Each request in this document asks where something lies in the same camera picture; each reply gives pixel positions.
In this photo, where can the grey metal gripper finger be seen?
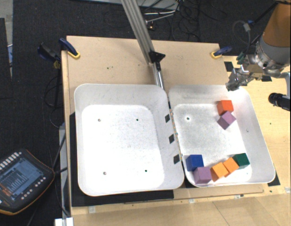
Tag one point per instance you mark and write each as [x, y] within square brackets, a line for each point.
[231, 83]
[243, 78]

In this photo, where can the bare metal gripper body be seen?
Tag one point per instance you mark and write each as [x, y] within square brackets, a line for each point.
[253, 69]

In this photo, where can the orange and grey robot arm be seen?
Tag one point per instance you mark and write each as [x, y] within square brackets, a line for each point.
[278, 25]

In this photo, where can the dark orange cube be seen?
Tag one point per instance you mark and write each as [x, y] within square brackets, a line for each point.
[225, 106]

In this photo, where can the purple cube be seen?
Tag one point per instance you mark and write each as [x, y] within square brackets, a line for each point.
[227, 120]
[202, 174]

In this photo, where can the white plastic tray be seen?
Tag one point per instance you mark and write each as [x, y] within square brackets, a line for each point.
[204, 138]
[121, 145]

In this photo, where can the green cube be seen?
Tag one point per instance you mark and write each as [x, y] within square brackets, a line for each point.
[241, 160]

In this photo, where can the light orange cube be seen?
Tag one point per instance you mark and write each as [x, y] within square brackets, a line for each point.
[231, 165]
[218, 171]

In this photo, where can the blue cube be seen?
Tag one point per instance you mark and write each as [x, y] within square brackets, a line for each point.
[194, 162]

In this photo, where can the pale wood board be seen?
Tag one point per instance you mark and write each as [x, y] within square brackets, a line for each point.
[117, 62]

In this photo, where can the black cylinder on white bracket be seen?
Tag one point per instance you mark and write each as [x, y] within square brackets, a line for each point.
[280, 100]

